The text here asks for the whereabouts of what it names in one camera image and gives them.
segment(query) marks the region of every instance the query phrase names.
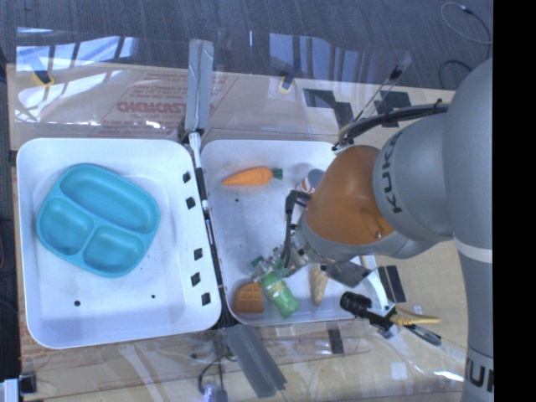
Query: white tray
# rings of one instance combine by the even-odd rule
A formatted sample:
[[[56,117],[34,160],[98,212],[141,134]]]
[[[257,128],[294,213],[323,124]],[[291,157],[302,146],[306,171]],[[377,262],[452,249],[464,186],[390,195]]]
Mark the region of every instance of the white tray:
[[[251,281],[250,264],[258,256],[271,255],[285,239],[285,198],[313,168],[325,170],[335,158],[332,144],[307,141],[216,140],[202,152],[205,183],[218,246],[221,274],[231,312],[240,322],[250,325],[320,322],[353,318],[340,306],[341,295],[348,290],[362,292],[363,285],[350,289],[329,281],[319,307],[312,303],[309,270],[299,270],[286,279],[286,284],[300,303],[300,309],[283,318],[266,296],[264,312],[243,314],[232,310],[236,290]],[[282,168],[283,179],[273,179],[263,186],[223,186],[221,181],[240,170],[264,165]],[[295,207],[295,217],[302,212]],[[367,256],[368,268],[374,268],[374,257]]]
[[[81,162],[116,171],[158,202],[155,239],[123,277],[84,271],[46,250],[36,236],[34,220],[46,194],[64,170]],[[201,331],[217,322],[221,300],[209,240],[192,160],[181,145],[40,138],[21,147],[17,170],[26,314],[37,342],[72,348]],[[192,209],[186,205],[190,197],[197,204]],[[195,260],[197,249],[203,256]]]

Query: toy carrot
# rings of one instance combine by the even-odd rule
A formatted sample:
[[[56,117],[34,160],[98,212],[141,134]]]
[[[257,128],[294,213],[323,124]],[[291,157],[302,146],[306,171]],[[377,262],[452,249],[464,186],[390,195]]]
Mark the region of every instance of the toy carrot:
[[[253,167],[225,178],[222,184],[233,185],[261,185],[267,184],[272,178],[283,179],[283,170],[264,166]]]

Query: blue divided plate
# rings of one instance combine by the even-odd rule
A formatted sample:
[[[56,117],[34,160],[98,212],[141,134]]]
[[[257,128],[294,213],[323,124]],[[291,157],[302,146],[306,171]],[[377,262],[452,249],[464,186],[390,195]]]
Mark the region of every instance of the blue divided plate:
[[[160,209],[136,184],[95,164],[70,167],[39,210],[39,240],[57,256],[99,276],[132,271],[157,233]]]

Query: green bottle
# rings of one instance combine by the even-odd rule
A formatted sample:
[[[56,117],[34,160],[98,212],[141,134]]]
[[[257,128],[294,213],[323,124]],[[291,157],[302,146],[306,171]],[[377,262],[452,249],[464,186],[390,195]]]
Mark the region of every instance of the green bottle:
[[[286,283],[272,271],[260,279],[265,294],[276,304],[277,310],[284,317],[289,317],[300,307],[300,302],[292,295]]]

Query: clear plastic panel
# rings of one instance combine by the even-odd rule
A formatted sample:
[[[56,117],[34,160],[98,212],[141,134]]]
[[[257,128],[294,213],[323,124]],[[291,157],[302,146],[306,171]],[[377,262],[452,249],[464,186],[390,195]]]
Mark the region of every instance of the clear plastic panel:
[[[248,53],[249,64],[229,60],[229,46]],[[384,110],[449,101],[449,91],[382,89],[404,55],[255,31],[231,43],[222,29],[214,43],[204,144],[221,138],[335,142],[360,111],[366,108],[370,116],[367,104],[375,96],[374,105]],[[168,43],[20,28],[17,58],[7,75],[15,151],[38,137],[182,138],[186,39]],[[379,127],[358,142],[381,147],[398,129]],[[15,169],[13,181],[16,193]],[[376,263],[384,271],[396,269],[405,295],[398,305],[441,319],[422,325],[441,336],[441,345],[395,325],[382,334],[363,319],[255,326],[286,377],[285,389],[266,400],[459,400],[467,323],[456,247],[443,243],[412,260],[377,257]],[[223,387],[232,401],[257,399],[236,359],[219,358],[217,329],[81,348],[40,345],[28,331],[20,260],[18,271],[23,374],[35,382],[24,400],[201,401],[199,382],[202,389]],[[386,273],[390,284],[399,284]]]

